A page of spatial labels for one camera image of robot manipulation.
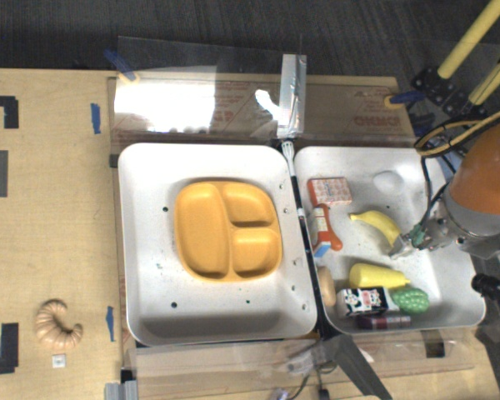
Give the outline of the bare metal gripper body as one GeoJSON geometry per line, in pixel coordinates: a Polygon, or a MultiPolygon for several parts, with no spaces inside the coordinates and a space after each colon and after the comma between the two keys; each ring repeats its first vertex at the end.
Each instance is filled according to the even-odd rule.
{"type": "Polygon", "coordinates": [[[455,243],[463,230],[450,217],[430,217],[411,230],[411,244],[418,250],[434,251],[455,243]]]}

